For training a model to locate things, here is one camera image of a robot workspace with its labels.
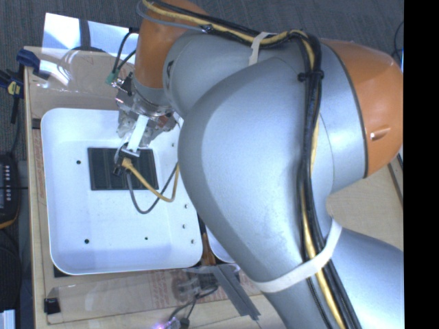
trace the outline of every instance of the black cable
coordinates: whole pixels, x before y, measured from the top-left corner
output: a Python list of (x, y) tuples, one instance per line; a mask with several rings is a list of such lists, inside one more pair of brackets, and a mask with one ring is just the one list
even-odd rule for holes
[[(20, 106), (18, 106), (17, 110), (16, 110), (16, 115), (17, 117), (19, 116), (19, 110), (20, 110)], [(15, 151), (15, 147), (16, 144), (19, 141), (19, 135), (20, 135), (20, 120), (16, 121), (15, 123), (16, 129), (15, 129), (15, 134), (14, 134), (14, 138), (12, 139), (12, 144), (11, 144), (11, 148), (9, 149), (8, 152), (6, 152), (6, 155), (9, 155), (11, 157), (14, 156), (14, 151)]]
[[(321, 63), (321, 50), (320, 43), (314, 36), (309, 36), (309, 44), (314, 52), (314, 65), (313, 69), (308, 72), (306, 81), (307, 87), (307, 100), (306, 100), (306, 113), (305, 113), (305, 128), (304, 128), (304, 140), (303, 140), (303, 154), (300, 165), (300, 171), (298, 174), (298, 188), (305, 196), (306, 216), (308, 220), (309, 231), (313, 246), (316, 249), (316, 253), (320, 253), (324, 247), (324, 239), (318, 223), (316, 207), (314, 205), (313, 190), (311, 185), (311, 155), (312, 155), (312, 138), (318, 122), (318, 114), (320, 111), (320, 95), (322, 92), (322, 73), (320, 70)], [(328, 286), (331, 290), (333, 298), (335, 300), (337, 309), (342, 316), (342, 320), (348, 329), (361, 328), (352, 304), (347, 296), (347, 293), (343, 287), (340, 277), (335, 270), (335, 267), (330, 260), (327, 265), (323, 267), (323, 273)]]
[(159, 5), (159, 6), (163, 7), (163, 8), (167, 8), (167, 9), (173, 11), (173, 12), (177, 12), (179, 14), (185, 14), (186, 16), (195, 17), (197, 19), (203, 19), (203, 20), (206, 20), (206, 21), (218, 24), (218, 25), (222, 25), (223, 27), (227, 27), (227, 28), (230, 28), (230, 29), (233, 29), (233, 30), (237, 30), (237, 31), (243, 32), (243, 33), (248, 34), (250, 36), (257, 36), (259, 34), (258, 31), (254, 30), (254, 29), (250, 29), (250, 28), (244, 27), (243, 25), (238, 25), (236, 23), (233, 23), (233, 22), (230, 22), (230, 21), (225, 21), (224, 19), (219, 19), (219, 18), (214, 17), (214, 16), (208, 16), (208, 15), (205, 15), (205, 14), (199, 14), (197, 12), (189, 11), (189, 10), (186, 10), (184, 8), (179, 8), (177, 6), (165, 3), (162, 0), (148, 0), (148, 1), (150, 1), (152, 3), (156, 3), (157, 5)]
[(202, 299), (203, 297), (207, 297), (209, 295), (212, 295), (214, 292), (216, 292), (216, 290), (218, 290), (218, 286), (215, 285), (214, 287), (212, 287), (212, 289), (210, 291), (208, 291), (207, 293), (196, 293), (195, 296), (193, 297), (193, 299), (189, 302), (187, 302), (186, 304), (177, 307), (169, 316), (168, 321), (170, 321), (172, 318), (174, 318), (176, 316), (176, 314), (178, 312), (180, 312), (181, 310), (185, 309), (186, 307), (192, 305), (191, 310), (189, 311), (189, 314), (186, 316), (186, 318), (189, 318), (190, 314), (192, 313), (193, 307), (195, 307), (195, 304), (198, 300)]
[[(178, 166), (178, 162), (174, 166), (174, 169), (172, 170), (171, 174), (169, 175), (165, 186), (163, 187), (162, 191), (160, 192), (161, 195), (163, 195), (163, 193), (166, 191), (166, 188), (168, 187), (169, 183), (171, 182), (172, 177), (176, 173), (177, 166)], [(130, 191), (132, 203), (134, 204), (134, 207), (136, 208), (137, 212), (141, 213), (142, 215), (146, 215), (146, 214), (150, 213), (154, 209), (154, 207), (157, 205), (160, 198), (157, 197), (156, 200), (154, 201), (154, 203), (147, 210), (142, 210), (139, 207), (139, 205), (137, 204), (136, 197), (134, 196), (134, 189), (132, 188), (132, 181), (131, 181), (131, 173), (127, 170), (125, 170), (125, 178), (126, 178), (126, 182), (128, 185), (128, 190)]]
[(325, 324), (325, 326), (327, 327), (327, 329), (333, 329), (331, 322), (329, 321), (328, 315), (326, 314), (326, 312), (323, 309), (323, 305), (322, 302), (320, 301), (320, 299), (317, 296), (317, 291), (316, 288), (314, 287), (313, 281), (311, 278), (307, 278), (307, 284), (309, 287), (309, 290), (311, 291), (311, 296), (314, 299), (314, 302), (316, 303), (318, 312), (320, 313), (320, 316), (322, 317), (322, 320)]
[(122, 62), (119, 64), (119, 66), (116, 68), (117, 70), (121, 70), (125, 63), (128, 62), (128, 60), (136, 53), (136, 50), (131, 51), (127, 57), (125, 57)]
[[(219, 31), (219, 30), (213, 29), (213, 28), (211, 28), (211, 29), (204, 28), (204, 30), (206, 30), (206, 32), (208, 34), (210, 34), (210, 35), (221, 36), (222, 38), (226, 38), (226, 39), (229, 39), (229, 40), (234, 40), (234, 41), (240, 42), (241, 44), (244, 44), (244, 45), (247, 45), (247, 46), (251, 46), (251, 44), (252, 44), (252, 42), (250, 42), (248, 40), (244, 40), (243, 38), (241, 38), (241, 37), (239, 37), (236, 34), (231, 33), (231, 32), (223, 32), (223, 31)], [(297, 34), (296, 32), (290, 32), (285, 37), (283, 37), (283, 38), (281, 38), (281, 39), (279, 39), (279, 40), (277, 40), (275, 42), (270, 42), (270, 43), (266, 43), (266, 44), (260, 44), (259, 48), (263, 49), (263, 50), (265, 50), (265, 49), (273, 49), (275, 47), (280, 46), (284, 42), (289, 41), (289, 40), (291, 40), (293, 38), (297, 38), (297, 37), (302, 38), (302, 36), (300, 34)]]
[(119, 46), (119, 50), (117, 52), (115, 63), (113, 64), (113, 67), (112, 67), (112, 72), (113, 73), (116, 73), (117, 65), (118, 65), (118, 63), (119, 63), (119, 61), (121, 59), (121, 54), (122, 54), (122, 50), (123, 50), (123, 46), (125, 45), (125, 42), (130, 37), (131, 34), (136, 34), (136, 33), (139, 33), (139, 28), (130, 27), (128, 29), (128, 33), (125, 34), (125, 36), (123, 37), (123, 39), (121, 41), (121, 44)]
[(88, 21), (84, 19), (80, 19), (80, 39), (81, 39), (81, 47), (91, 47), (91, 33), (90, 26), (88, 25)]
[(399, 63), (402, 62), (402, 57), (401, 57), (401, 55), (399, 53), (403, 50), (403, 48), (398, 48), (398, 42), (396, 40), (398, 38), (399, 31), (401, 30), (403, 24), (404, 24), (404, 21), (399, 23), (399, 26), (397, 27), (397, 29), (395, 31), (395, 35), (393, 37), (393, 47), (394, 47), (394, 49), (393, 49), (393, 52), (392, 52), (392, 57), (396, 56), (398, 58), (398, 60), (399, 60)]

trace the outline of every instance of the cable tie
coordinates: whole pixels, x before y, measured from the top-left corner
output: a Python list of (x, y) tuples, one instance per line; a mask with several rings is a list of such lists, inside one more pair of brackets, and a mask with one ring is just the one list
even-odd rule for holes
[(253, 284), (264, 293), (277, 293), (313, 276), (331, 259), (342, 229), (341, 225), (333, 219), (327, 243), (319, 254), (277, 279), (268, 282), (255, 282), (252, 280)]
[(297, 75), (297, 79), (299, 82), (304, 82), (305, 80), (307, 80), (308, 77), (311, 77), (312, 75), (319, 75), (320, 79), (324, 78), (324, 72), (321, 69), (318, 69), (317, 71), (310, 71), (310, 72), (306, 72), (306, 73), (299, 73)]

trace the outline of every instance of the white tray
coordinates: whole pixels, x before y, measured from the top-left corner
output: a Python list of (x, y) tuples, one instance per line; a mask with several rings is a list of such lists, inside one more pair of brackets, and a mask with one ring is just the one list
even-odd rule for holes
[[(55, 108), (41, 121), (50, 253), (71, 274), (144, 271), (195, 265), (202, 255), (195, 208), (181, 178), (174, 202), (159, 201), (147, 215), (129, 191), (92, 191), (89, 147), (117, 148), (118, 112)], [(152, 141), (159, 189), (177, 161), (179, 129)], [(172, 193), (169, 185), (165, 196)], [(155, 200), (135, 191), (142, 209)]]

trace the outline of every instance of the robotic arm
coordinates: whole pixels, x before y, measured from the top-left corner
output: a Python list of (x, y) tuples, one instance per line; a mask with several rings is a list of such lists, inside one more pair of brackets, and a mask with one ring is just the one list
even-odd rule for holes
[(402, 251), (341, 228), (325, 208), (397, 155), (398, 65), (351, 42), (260, 34), (185, 0), (143, 4), (119, 131), (147, 116), (148, 145), (184, 119), (191, 201), (287, 328), (401, 328)]

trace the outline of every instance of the gray carpet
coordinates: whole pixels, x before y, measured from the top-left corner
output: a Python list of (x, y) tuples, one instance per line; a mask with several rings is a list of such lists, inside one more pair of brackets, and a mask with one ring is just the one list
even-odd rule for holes
[[(26, 45), (39, 46), (45, 13), (124, 27), (139, 26), (139, 0), (0, 0), (0, 69), (18, 69), (15, 57)], [(213, 16), (253, 29), (281, 32), (303, 29), (322, 38), (353, 40), (397, 58), (403, 46), (404, 0), (190, 0)], [(18, 125), (11, 125), (12, 98), (0, 89), (0, 152), (10, 151)], [(20, 131), (14, 147), (16, 160), (26, 160), (23, 102)], [(18, 238), (17, 222), (6, 232)], [(0, 267), (8, 267), (0, 259)]]

